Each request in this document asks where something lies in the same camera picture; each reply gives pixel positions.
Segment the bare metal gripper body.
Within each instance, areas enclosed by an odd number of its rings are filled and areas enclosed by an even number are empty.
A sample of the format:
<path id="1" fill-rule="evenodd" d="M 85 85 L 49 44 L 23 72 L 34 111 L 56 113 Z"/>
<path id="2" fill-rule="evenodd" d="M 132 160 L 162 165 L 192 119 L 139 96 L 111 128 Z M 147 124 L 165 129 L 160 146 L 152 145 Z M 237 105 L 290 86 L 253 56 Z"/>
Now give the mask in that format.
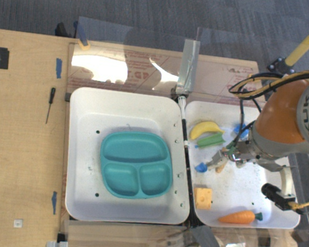
<path id="1" fill-rule="evenodd" d="M 251 141 L 232 141 L 229 144 L 228 159 L 237 167 L 243 167 L 248 162 L 255 163 L 260 158 L 261 153 Z"/>

